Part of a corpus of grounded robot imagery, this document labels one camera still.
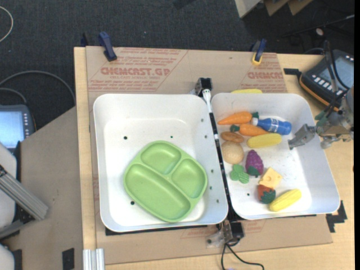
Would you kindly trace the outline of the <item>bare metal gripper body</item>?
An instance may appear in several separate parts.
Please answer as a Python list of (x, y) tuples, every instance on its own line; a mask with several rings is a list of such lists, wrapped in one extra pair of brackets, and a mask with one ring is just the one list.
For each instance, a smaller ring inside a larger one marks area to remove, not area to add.
[(329, 148), (334, 142), (354, 140), (354, 115), (350, 110), (338, 110), (327, 114), (320, 112), (315, 117), (316, 133), (322, 138), (321, 147)]

